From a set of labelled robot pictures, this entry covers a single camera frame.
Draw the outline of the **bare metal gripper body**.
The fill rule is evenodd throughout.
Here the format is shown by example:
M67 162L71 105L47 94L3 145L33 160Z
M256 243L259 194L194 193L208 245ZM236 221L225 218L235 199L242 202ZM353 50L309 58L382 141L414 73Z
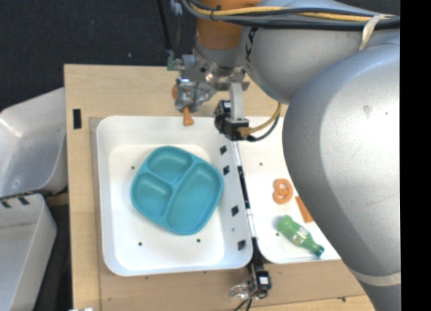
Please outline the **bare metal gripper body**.
M250 85L243 67L223 67L199 54L176 58L175 69L179 72L178 89L190 94L228 91L234 83L246 91Z

